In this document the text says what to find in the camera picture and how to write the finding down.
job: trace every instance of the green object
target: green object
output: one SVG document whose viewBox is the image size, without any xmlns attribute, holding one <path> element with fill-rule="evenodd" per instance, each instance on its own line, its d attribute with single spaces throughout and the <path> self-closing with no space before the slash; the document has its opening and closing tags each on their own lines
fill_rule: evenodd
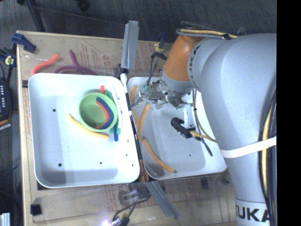
<svg viewBox="0 0 301 226">
<path fill-rule="evenodd" d="M 105 124 L 106 118 L 102 108 L 96 103 L 96 98 L 100 97 L 112 110 L 114 119 L 106 129 L 95 129 L 97 126 Z M 114 101 L 102 93 L 89 93 L 85 95 L 79 103 L 79 118 L 81 124 L 90 131 L 103 132 L 110 130 L 117 122 L 118 113 Z"/>
</svg>

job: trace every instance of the grey floor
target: grey floor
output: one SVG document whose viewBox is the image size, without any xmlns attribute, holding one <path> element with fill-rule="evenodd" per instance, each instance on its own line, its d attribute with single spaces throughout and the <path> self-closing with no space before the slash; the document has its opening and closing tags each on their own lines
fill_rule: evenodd
<svg viewBox="0 0 301 226">
<path fill-rule="evenodd" d="M 91 7 L 81 12 L 72 0 L 36 0 L 46 32 L 123 38 L 124 24 L 139 22 L 139 39 L 153 40 L 166 31 L 174 42 L 181 21 L 200 23 L 225 32 L 246 34 L 277 32 L 277 0 L 89 0 Z M 11 48 L 16 30 L 37 31 L 26 6 L 16 0 L 0 2 L 0 48 Z M 18 110 L 16 69 L 10 83 L 13 109 Z M 0 130 L 0 190 L 13 194 L 13 131 Z M 0 207 L 12 210 L 12 200 Z"/>
</svg>

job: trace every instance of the green bowl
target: green bowl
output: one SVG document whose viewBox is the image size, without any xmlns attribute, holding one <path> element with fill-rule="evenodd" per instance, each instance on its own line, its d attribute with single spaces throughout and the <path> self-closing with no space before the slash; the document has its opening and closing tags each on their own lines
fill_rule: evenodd
<svg viewBox="0 0 301 226">
<path fill-rule="evenodd" d="M 111 108 L 114 119 L 106 129 L 95 129 L 95 127 L 105 124 L 106 118 L 102 108 L 96 103 L 96 98 L 100 97 Z M 79 104 L 79 118 L 81 124 L 90 131 L 103 132 L 110 130 L 117 122 L 118 113 L 114 101 L 102 93 L 89 93 L 85 95 Z"/>
</svg>

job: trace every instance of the blue curved object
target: blue curved object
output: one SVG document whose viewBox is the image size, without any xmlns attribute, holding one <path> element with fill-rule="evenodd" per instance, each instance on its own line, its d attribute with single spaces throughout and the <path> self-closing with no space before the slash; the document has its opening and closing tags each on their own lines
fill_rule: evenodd
<svg viewBox="0 0 301 226">
<path fill-rule="evenodd" d="M 96 100 L 104 106 L 104 108 L 108 111 L 108 113 L 110 115 L 110 118 L 108 119 L 108 121 L 100 127 L 100 129 L 107 129 L 108 126 L 110 126 L 112 124 L 112 121 L 114 119 L 113 111 L 108 106 L 108 104 L 105 103 L 105 101 L 103 99 L 101 99 L 100 97 L 97 97 Z"/>
</svg>

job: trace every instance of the white band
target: white band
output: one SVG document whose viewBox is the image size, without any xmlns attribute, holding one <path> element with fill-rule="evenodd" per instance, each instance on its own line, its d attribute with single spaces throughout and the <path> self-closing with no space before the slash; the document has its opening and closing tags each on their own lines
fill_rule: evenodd
<svg viewBox="0 0 301 226">
<path fill-rule="evenodd" d="M 268 149 L 277 144 L 277 136 L 233 150 L 220 150 L 224 158 L 235 158 Z"/>
</svg>

